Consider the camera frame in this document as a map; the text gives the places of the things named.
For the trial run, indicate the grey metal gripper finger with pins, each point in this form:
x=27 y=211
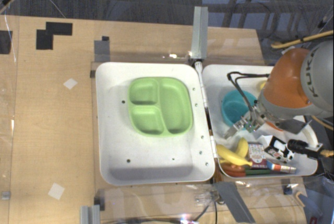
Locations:
x=231 y=131

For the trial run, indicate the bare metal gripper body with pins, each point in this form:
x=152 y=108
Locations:
x=252 y=121

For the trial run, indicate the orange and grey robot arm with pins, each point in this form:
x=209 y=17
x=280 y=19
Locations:
x=287 y=82

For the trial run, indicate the yellow banana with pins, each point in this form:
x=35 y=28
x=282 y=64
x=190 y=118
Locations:
x=231 y=156
x=243 y=147

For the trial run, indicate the teal bowl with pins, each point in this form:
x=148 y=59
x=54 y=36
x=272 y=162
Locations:
x=235 y=108

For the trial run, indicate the colourful printed carton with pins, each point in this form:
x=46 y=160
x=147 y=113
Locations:
x=256 y=156

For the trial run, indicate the black and white carton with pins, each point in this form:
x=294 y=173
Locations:
x=278 y=151

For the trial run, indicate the green stick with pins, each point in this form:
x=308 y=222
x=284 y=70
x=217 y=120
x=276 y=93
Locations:
x=258 y=172

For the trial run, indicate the white plastic tray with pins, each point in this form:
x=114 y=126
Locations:
x=216 y=82
x=146 y=160

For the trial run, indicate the thin black and white rod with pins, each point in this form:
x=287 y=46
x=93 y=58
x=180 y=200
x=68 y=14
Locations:
x=202 y=87

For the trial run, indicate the red white blue tube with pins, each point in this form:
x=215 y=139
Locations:
x=283 y=168

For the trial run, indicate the green divided plate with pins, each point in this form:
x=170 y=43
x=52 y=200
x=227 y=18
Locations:
x=174 y=105

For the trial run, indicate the black cylinder on white bracket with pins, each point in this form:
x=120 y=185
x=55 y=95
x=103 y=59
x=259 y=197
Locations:
x=304 y=148

